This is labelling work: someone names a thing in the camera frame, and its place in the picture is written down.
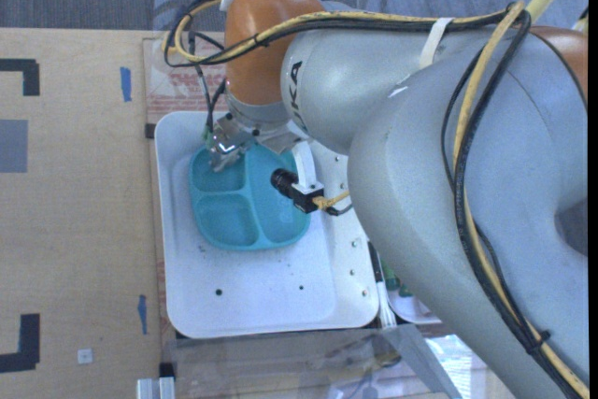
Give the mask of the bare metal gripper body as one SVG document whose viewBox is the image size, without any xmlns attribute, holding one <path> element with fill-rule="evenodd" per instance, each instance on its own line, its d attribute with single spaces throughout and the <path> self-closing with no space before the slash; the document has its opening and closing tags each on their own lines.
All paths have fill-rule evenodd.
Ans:
<svg viewBox="0 0 598 399">
<path fill-rule="evenodd" d="M 212 155 L 234 156 L 256 144 L 253 130 L 231 112 L 207 116 L 206 145 Z"/>
</svg>

